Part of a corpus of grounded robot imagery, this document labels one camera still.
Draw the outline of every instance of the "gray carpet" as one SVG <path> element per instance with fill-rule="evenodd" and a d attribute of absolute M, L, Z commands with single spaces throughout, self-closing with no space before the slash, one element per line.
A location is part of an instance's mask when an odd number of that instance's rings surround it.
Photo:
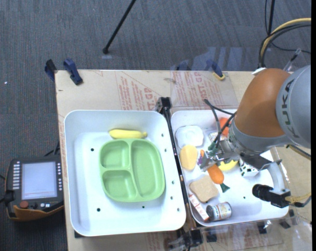
<path fill-rule="evenodd" d="M 208 58 L 223 71 L 253 71 L 269 25 L 271 0 L 137 0 L 103 54 L 131 0 L 0 0 L 0 174 L 15 157 L 43 156 L 58 141 L 54 82 L 71 58 L 78 69 L 203 70 Z M 275 0 L 272 31 L 311 17 L 311 0 Z M 266 67 L 311 63 L 311 27 L 278 37 Z M 0 198 L 4 181 L 0 179 Z M 18 223 L 0 203 L 0 250 L 67 250 L 64 213 Z"/>

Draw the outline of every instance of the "white tray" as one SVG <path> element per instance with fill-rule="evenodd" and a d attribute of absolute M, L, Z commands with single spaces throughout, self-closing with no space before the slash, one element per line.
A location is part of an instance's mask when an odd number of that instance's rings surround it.
<path fill-rule="evenodd" d="M 65 120 L 70 217 L 83 236 L 173 231 L 186 220 L 183 194 L 165 118 L 155 111 L 76 110 Z M 117 202 L 103 191 L 99 150 L 112 140 L 108 131 L 134 129 L 148 133 L 147 140 L 160 151 L 165 190 L 146 202 Z"/>
<path fill-rule="evenodd" d="M 235 110 L 225 110 L 227 112 L 235 112 Z M 218 118 L 229 117 L 230 115 L 217 111 Z M 210 139 L 208 134 L 216 132 L 215 117 L 211 110 L 180 110 L 175 112 L 171 117 L 172 129 L 175 134 L 178 128 L 183 126 L 199 126 L 204 133 L 204 143 L 198 146 L 198 157 L 200 156 L 200 150 L 208 150 L 210 145 Z M 273 161 L 270 151 L 262 154 L 263 157 L 270 161 Z M 268 170 L 260 171 L 253 177 L 242 177 L 239 165 L 237 164 L 232 170 L 223 172 L 224 184 L 229 186 L 230 189 L 225 193 L 222 192 L 220 185 L 217 185 L 219 195 L 212 198 L 208 203 L 200 203 L 204 210 L 207 205 L 216 205 L 221 202 L 228 202 L 231 205 L 232 216 L 229 219 L 213 222 L 205 222 L 198 214 L 198 212 L 192 207 L 192 215 L 194 219 L 203 226 L 217 226 L 227 225 L 242 222 L 252 222 L 267 219 L 281 218 L 288 212 L 288 207 L 279 208 L 270 204 L 270 202 L 262 201 L 256 198 L 252 194 L 252 188 L 255 184 L 268 185 L 273 187 L 272 178 Z M 203 172 L 199 166 L 196 165 L 193 171 L 183 169 L 183 175 L 185 185 L 188 193 L 191 193 L 189 184 L 195 179 L 198 179 L 202 175 L 207 175 L 207 172 Z"/>

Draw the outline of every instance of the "small can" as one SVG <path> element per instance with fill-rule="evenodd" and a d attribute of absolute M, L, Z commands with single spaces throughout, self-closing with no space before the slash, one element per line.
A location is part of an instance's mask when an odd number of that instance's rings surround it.
<path fill-rule="evenodd" d="M 210 221 L 224 220 L 231 217 L 231 206 L 228 202 L 216 204 L 215 206 L 208 205 L 206 213 L 209 215 Z"/>

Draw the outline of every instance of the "blue clamp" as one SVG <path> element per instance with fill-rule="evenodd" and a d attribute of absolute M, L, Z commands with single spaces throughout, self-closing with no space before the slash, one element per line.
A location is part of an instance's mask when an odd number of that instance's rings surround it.
<path fill-rule="evenodd" d="M 210 67 L 214 71 L 213 76 L 215 76 L 218 80 L 222 81 L 225 78 L 225 75 L 222 73 L 220 66 L 211 59 L 207 60 L 205 71 L 208 70 Z"/>
<path fill-rule="evenodd" d="M 48 60 L 45 65 L 45 72 L 47 73 L 48 77 L 51 78 L 51 80 L 54 81 L 54 72 L 57 70 L 57 68 L 54 66 L 54 63 L 52 60 Z"/>
<path fill-rule="evenodd" d="M 70 78 L 76 85 L 83 82 L 82 78 L 79 75 L 78 70 L 76 69 L 76 66 L 73 60 L 66 59 L 64 61 L 64 66 L 65 66 L 65 69 L 71 73 Z"/>

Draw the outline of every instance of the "orange carrot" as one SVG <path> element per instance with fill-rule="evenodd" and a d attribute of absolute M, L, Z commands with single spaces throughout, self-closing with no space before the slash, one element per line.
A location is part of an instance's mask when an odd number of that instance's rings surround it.
<path fill-rule="evenodd" d="M 223 183 L 224 174 L 223 174 L 222 170 L 217 166 L 217 164 L 214 164 L 213 166 L 209 167 L 207 169 L 207 171 L 208 171 L 208 174 L 209 174 L 211 180 L 215 184 L 219 184 L 221 186 L 222 192 L 226 192 L 227 190 L 230 189 L 230 187 L 228 187 L 227 185 L 225 185 Z"/>
<path fill-rule="evenodd" d="M 220 127 L 222 128 L 223 126 L 224 126 L 224 124 L 227 122 L 227 118 L 226 117 L 222 117 L 222 118 L 220 118 Z M 228 127 L 226 127 L 225 129 L 223 129 L 223 131 L 222 131 L 222 135 L 224 135 L 224 136 L 228 136 L 228 132 L 229 132 L 229 128 Z"/>
<path fill-rule="evenodd" d="M 213 166 L 209 167 L 207 169 L 208 174 L 211 178 L 211 180 L 215 184 L 222 184 L 224 181 L 224 174 L 222 170 L 217 166 L 217 164 L 214 164 Z"/>

